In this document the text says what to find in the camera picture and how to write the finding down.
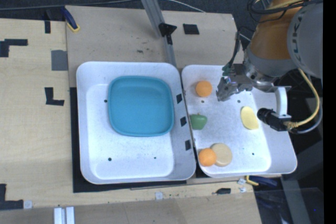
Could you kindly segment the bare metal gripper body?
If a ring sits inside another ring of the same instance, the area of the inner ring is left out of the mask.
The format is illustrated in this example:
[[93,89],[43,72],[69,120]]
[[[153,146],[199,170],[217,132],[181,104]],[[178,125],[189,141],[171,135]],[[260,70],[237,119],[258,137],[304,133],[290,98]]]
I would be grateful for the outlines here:
[[237,84],[239,93],[253,88],[267,92],[274,86],[276,78],[261,73],[253,65],[235,63],[230,69],[227,81]]

